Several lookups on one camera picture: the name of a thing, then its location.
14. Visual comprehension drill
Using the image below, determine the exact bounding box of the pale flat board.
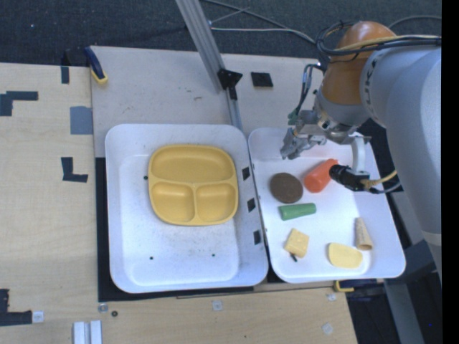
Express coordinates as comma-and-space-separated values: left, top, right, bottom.
88, 44, 363, 159

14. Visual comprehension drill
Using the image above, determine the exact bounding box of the green tapered cylinder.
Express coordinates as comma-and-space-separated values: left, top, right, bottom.
278, 202, 318, 222

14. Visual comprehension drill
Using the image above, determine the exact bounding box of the yellow divided plate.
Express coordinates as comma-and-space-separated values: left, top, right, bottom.
147, 143, 240, 227

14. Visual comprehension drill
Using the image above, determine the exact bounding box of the orange bottle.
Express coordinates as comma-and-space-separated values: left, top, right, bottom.
303, 158, 340, 194

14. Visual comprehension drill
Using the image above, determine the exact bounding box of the black cylinder on white bracket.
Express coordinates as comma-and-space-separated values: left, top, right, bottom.
328, 134, 372, 192

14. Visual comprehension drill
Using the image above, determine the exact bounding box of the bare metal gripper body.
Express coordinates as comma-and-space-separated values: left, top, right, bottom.
293, 108, 361, 147

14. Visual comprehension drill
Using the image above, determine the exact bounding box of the yellow flat slice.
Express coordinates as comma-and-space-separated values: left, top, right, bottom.
326, 242, 364, 269

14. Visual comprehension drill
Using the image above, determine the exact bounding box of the beige ice cream cone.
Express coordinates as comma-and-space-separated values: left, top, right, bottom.
354, 216, 374, 252

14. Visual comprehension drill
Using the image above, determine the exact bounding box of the yellow cheese wedge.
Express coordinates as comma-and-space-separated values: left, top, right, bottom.
283, 227, 311, 259

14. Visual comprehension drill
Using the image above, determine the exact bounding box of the white plastic tray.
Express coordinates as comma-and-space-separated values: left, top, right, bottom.
247, 126, 407, 285
104, 123, 270, 295

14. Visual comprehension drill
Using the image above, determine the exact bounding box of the brown round biscuit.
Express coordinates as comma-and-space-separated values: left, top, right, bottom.
269, 172, 305, 205

